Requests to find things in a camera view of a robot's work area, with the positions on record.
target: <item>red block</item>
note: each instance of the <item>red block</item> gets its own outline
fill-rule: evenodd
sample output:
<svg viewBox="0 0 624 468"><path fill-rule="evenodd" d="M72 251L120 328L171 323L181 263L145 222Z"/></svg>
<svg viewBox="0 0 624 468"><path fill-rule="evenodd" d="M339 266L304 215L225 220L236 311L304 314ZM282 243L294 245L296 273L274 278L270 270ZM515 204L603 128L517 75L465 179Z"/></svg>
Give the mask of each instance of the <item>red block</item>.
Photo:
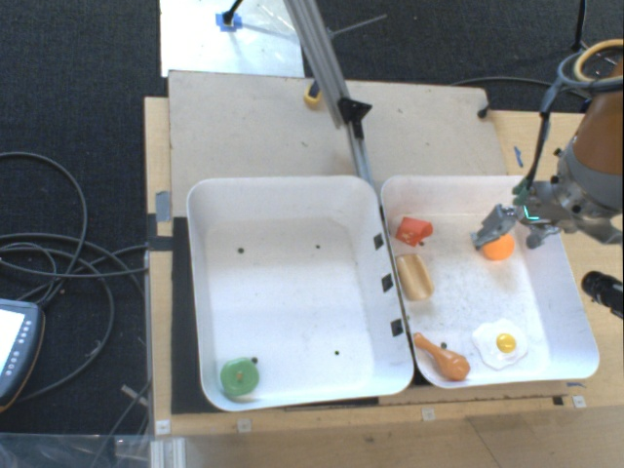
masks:
<svg viewBox="0 0 624 468"><path fill-rule="evenodd" d="M424 238L433 234L433 225L427 220L404 217L395 237L410 246L416 246Z"/></svg>

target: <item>fried egg toy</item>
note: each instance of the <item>fried egg toy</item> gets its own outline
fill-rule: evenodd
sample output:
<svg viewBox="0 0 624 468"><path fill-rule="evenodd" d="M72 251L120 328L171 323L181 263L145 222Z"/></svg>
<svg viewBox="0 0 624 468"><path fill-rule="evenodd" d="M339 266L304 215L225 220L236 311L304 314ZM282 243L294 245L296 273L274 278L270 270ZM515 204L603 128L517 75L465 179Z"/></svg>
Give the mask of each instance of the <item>fried egg toy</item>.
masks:
<svg viewBox="0 0 624 468"><path fill-rule="evenodd" d="M528 351L525 333L507 319L481 324L472 340L484 362L495 370L517 363Z"/></svg>

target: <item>black carpet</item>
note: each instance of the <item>black carpet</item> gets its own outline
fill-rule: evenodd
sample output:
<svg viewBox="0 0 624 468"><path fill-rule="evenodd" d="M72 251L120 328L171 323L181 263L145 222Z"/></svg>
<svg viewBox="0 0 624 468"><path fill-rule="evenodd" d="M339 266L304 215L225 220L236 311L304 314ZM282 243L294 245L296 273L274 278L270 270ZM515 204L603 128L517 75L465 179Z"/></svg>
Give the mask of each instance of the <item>black carpet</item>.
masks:
<svg viewBox="0 0 624 468"><path fill-rule="evenodd" d="M347 78L450 84L492 75L552 81L570 53L579 0L318 2L333 30L388 15L335 38ZM589 0L585 41L620 37L623 6ZM144 244L142 100L167 92L159 74L159 0L0 0L0 71L0 152L34 152L64 165L89 206L89 241L111 251ZM521 110L536 109L543 92L517 84L487 90L493 108ZM579 105L566 97L555 107ZM79 234L80 203L55 170L0 160L0 190L0 235ZM125 259L142 265L140 253ZM48 267L38 254L19 261ZM40 282L0 267L0 297L17 298ZM102 353L65 386L1 413L0 431L105 433L130 402L121 386L144 385L143 300L128 279L109 284L116 314ZM98 347L108 321L101 283L66 283L47 315L24 396L67 375ZM134 433L143 416L137 407L119 432Z"/></svg>

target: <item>yellow ring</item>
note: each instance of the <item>yellow ring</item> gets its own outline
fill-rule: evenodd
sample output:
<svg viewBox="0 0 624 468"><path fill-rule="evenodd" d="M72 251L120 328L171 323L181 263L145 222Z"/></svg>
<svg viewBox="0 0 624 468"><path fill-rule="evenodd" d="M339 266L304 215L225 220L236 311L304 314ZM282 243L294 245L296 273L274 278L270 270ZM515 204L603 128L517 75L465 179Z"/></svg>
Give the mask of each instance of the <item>yellow ring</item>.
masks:
<svg viewBox="0 0 624 468"><path fill-rule="evenodd" d="M593 54L601 52L605 49L614 49L619 47L620 49L624 48L624 40L619 38L614 38L612 40L604 40L603 42L599 42L596 45L593 45L589 49L587 49L583 54L579 56L579 58L574 63L574 76L577 80L581 82L593 82L596 81L596 78L591 78L583 74L583 66L585 65L585 61L590 58Z"/></svg>

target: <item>device screen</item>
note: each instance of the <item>device screen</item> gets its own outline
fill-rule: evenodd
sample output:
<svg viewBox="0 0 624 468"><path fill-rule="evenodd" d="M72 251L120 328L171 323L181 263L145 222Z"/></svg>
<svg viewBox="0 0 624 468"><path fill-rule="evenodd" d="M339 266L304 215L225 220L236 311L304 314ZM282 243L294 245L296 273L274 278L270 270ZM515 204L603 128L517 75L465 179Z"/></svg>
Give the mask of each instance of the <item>device screen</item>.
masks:
<svg viewBox="0 0 624 468"><path fill-rule="evenodd" d="M9 354L20 332L24 315L0 308L0 371L7 364Z"/></svg>

